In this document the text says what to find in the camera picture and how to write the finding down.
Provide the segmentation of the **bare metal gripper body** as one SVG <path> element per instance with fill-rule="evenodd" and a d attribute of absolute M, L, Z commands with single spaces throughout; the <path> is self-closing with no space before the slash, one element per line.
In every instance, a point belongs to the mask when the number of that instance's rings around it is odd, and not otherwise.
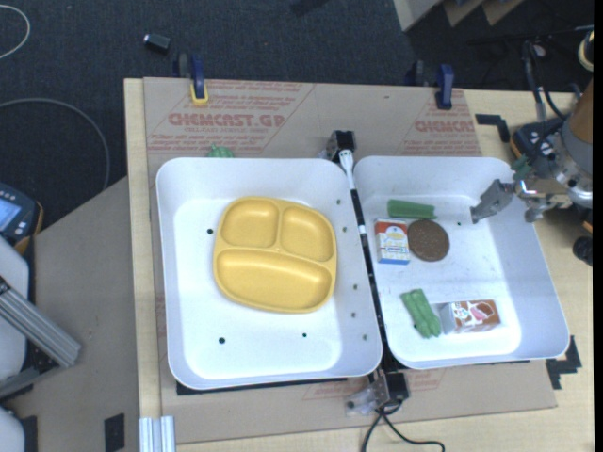
<path fill-rule="evenodd" d="M 538 174 L 534 169 L 513 174 L 514 190 L 518 198 L 534 209 L 567 208 L 571 205 L 591 209 L 593 187 L 590 179 L 581 176 L 568 178 L 564 174 Z"/>

